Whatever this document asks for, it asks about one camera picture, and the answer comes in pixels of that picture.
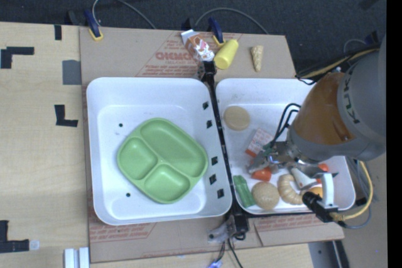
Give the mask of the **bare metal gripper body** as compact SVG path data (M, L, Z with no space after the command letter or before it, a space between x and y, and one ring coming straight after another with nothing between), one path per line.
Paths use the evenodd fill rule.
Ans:
M268 153L268 165L270 163L279 164L280 169L294 168L300 160L300 152L294 144L286 141L280 141L269 145L266 150Z

